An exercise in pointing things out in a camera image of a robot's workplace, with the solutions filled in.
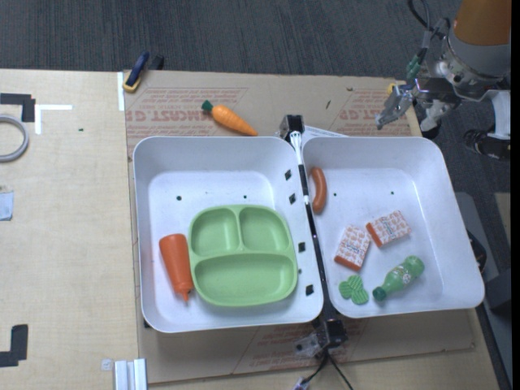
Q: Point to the green divided plate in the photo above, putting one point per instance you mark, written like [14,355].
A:
[243,274]

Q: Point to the white paper sheet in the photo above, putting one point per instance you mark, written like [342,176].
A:
[323,131]

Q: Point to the thin black and white rod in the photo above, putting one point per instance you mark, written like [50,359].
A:
[310,213]

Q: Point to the green bottle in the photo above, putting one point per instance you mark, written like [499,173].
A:
[400,278]

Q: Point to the brown cardboard board, red print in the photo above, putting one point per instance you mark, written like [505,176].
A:
[203,360]

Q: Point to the green wavy vegetable slices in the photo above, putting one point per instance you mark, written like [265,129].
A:
[354,290]

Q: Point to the orange carrot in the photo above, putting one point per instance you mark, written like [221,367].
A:
[229,118]

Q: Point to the orange sausage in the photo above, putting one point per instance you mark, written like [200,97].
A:
[320,189]

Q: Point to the orange and white carton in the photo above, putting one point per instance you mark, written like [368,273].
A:
[389,228]
[352,248]

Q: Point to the white plastic tray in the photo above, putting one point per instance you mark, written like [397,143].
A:
[406,157]
[227,152]

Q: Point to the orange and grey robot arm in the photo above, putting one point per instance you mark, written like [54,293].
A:
[483,10]

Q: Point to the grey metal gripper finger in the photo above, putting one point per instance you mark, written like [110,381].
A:
[392,106]
[432,116]

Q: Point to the orange squeeze bottle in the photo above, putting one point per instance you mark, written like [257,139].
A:
[175,262]

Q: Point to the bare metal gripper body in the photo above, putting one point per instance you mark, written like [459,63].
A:
[455,80]

